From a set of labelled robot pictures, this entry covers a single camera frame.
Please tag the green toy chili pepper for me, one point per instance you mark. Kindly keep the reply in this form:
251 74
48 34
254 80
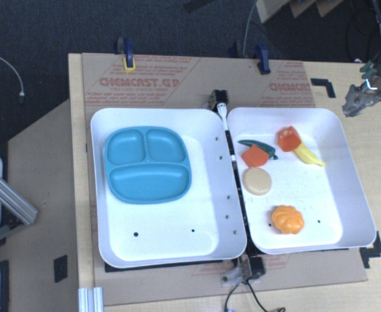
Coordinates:
266 148

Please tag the white plastic tray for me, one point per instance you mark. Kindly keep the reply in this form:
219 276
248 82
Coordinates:
310 193
164 226

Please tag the thin black and white rod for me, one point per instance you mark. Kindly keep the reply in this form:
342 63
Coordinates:
233 156

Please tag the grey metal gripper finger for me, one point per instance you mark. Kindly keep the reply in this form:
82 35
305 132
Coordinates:
372 98
353 100

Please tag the orange toy carrot piece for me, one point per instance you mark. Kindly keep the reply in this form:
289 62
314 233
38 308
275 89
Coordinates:
254 157

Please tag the beige round biscuit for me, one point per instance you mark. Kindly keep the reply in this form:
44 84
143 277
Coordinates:
257 181

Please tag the orange red spotted toy chunk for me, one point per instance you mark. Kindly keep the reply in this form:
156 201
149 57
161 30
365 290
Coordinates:
288 140

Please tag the blue divided plate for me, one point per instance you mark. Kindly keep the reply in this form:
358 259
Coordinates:
148 177

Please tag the brown cardboard board red print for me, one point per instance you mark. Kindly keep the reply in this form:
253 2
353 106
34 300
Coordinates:
229 73

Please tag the yellow banana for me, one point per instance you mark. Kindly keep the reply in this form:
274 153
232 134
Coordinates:
307 156

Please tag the orange toy pumpkin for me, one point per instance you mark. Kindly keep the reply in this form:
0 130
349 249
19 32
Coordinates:
287 220

